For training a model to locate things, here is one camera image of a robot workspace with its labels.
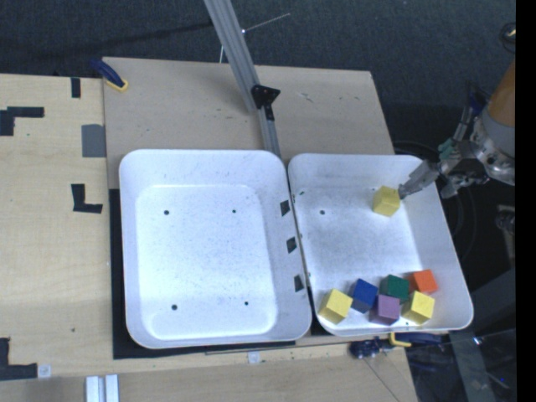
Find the black clamp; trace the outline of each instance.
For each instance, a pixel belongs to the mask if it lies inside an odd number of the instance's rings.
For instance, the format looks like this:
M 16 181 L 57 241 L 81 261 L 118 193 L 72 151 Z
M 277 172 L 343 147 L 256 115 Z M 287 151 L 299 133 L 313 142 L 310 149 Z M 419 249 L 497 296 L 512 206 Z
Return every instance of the black clamp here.
M 277 96 L 281 93 L 280 90 L 269 88 L 263 85 L 254 85 L 251 88 L 251 94 L 257 109 L 261 107 L 265 108 L 266 119 L 268 121 L 274 121 L 274 111 L 271 109 L 271 104 L 276 100 Z

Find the orange block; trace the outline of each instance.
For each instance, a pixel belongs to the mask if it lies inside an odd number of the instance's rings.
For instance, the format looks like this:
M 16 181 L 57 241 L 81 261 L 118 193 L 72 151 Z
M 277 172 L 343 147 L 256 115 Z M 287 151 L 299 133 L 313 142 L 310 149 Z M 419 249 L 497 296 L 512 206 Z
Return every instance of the orange block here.
M 411 276 L 411 286 L 421 293 L 432 293 L 439 288 L 432 270 L 416 271 Z

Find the wooden table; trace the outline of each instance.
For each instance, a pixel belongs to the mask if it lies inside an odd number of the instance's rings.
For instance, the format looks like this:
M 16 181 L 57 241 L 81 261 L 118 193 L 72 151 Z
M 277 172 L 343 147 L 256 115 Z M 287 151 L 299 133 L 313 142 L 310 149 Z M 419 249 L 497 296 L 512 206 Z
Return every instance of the wooden table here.
M 262 147 L 260 136 L 255 136 L 258 121 L 248 119 L 252 116 L 243 109 L 228 66 L 108 61 L 129 80 L 132 95 L 147 93 L 147 88 L 139 89 L 135 80 L 141 77 L 136 71 L 149 74 L 147 84 L 159 89 L 158 99 L 170 92 L 162 83 L 166 76 L 176 80 L 171 90 L 205 87 L 205 117 L 192 116 L 199 104 L 189 99 L 193 92 L 175 98 L 182 103 L 181 111 L 170 105 L 175 121 L 180 117 L 189 121 L 190 133 L 200 126 L 206 130 L 211 120 L 217 126 L 232 120 L 249 123 L 246 132 L 254 133 L 237 136 L 228 130 L 224 132 L 229 135 L 222 136 L 221 131 L 208 129 L 205 133 L 212 133 L 208 137 L 192 137 L 182 130 L 183 148 Z M 152 71 L 147 72 L 145 64 Z M 299 152 L 393 153 L 370 73 L 276 67 L 259 67 L 258 72 L 267 85 L 283 91 L 274 110 L 286 162 Z M 377 358 L 373 367 L 350 358 L 347 344 L 335 337 L 305 336 L 293 348 L 262 351 L 258 365 L 248 364 L 246 352 L 114 360 L 108 189 L 116 179 L 105 157 L 82 156 L 81 127 L 103 126 L 106 119 L 108 160 L 115 163 L 130 148 L 150 147 L 162 137 L 149 136 L 136 119 L 111 131 L 124 117 L 122 111 L 132 115 L 135 101 L 129 101 L 128 92 L 121 95 L 103 86 L 101 80 L 80 82 L 81 97 L 73 98 L 69 78 L 0 75 L 0 110 L 45 109 L 44 118 L 17 117 L 14 135 L 0 137 L 0 337 L 11 338 L 10 364 L 48 364 L 53 376 L 49 381 L 0 383 L 0 400 L 3 394 L 9 400 L 46 400 L 47 391 L 59 400 L 54 390 L 61 388 L 73 396 L 81 391 L 77 383 L 83 377 L 103 374 L 121 374 L 125 400 L 147 400 L 150 394 L 171 400 L 166 394 L 179 388 L 187 399 L 203 400 L 219 400 L 219 392 L 228 400 L 253 400 L 253 395 L 262 400 L 325 400 L 334 391 L 348 396 L 341 400 L 416 400 L 403 350 Z M 159 112 L 164 119 L 169 115 Z M 153 128 L 162 133 L 163 127 Z M 125 140 L 134 138 L 133 132 L 147 136 Z M 114 143 L 114 136 L 121 141 Z M 210 142 L 210 136 L 219 139 L 217 144 Z M 73 211 L 73 183 L 85 185 L 88 204 L 104 205 L 100 214 Z M 383 368 L 383 373 L 374 368 Z M 386 380 L 395 383 L 394 389 Z

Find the blue clamp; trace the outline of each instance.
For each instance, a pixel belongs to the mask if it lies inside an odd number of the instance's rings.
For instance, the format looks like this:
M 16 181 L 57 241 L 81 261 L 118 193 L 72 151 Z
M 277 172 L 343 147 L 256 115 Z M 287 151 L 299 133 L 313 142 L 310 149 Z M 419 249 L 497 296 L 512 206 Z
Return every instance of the blue clamp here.
M 115 70 L 100 59 L 90 59 L 90 67 L 106 79 L 106 84 L 114 90 L 124 92 L 128 88 L 128 82 L 122 79 Z

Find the yellow block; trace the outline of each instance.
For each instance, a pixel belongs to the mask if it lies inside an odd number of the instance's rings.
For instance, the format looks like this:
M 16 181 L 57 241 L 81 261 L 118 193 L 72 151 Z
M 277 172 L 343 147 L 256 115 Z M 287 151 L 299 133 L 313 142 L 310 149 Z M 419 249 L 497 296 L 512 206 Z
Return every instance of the yellow block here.
M 382 186 L 374 194 L 372 210 L 384 216 L 392 216 L 400 207 L 400 196 L 397 189 Z
M 337 289 L 332 289 L 326 294 L 324 299 L 322 299 L 318 316 L 324 317 L 331 323 L 337 324 L 348 315 L 352 301 L 353 299 L 351 296 L 348 296 Z
M 414 291 L 410 299 L 402 306 L 400 315 L 417 324 L 423 324 L 432 318 L 436 300 L 424 293 Z

